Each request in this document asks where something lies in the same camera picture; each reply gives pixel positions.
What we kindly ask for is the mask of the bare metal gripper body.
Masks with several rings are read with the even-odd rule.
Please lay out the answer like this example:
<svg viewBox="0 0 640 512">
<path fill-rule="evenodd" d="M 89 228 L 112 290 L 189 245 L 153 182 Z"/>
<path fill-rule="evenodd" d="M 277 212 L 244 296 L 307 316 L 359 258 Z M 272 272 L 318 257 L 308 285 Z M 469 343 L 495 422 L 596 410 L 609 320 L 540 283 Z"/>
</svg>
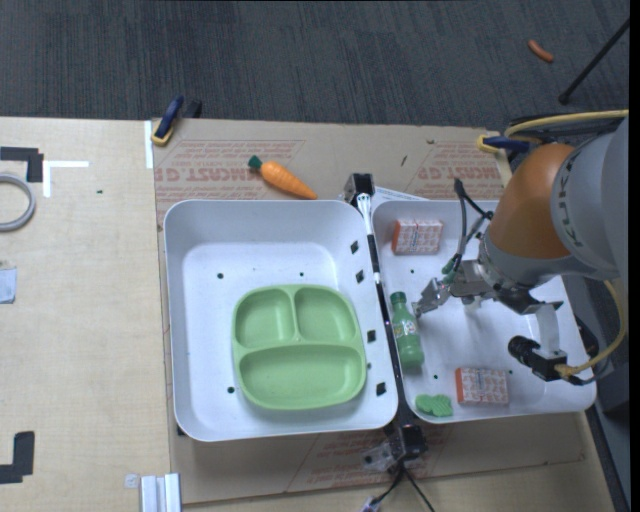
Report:
<svg viewBox="0 0 640 512">
<path fill-rule="evenodd" d="M 500 275 L 491 265 L 479 259 L 463 260 L 448 285 L 449 294 L 460 299 L 464 305 L 496 301 L 500 289 Z"/>
</svg>

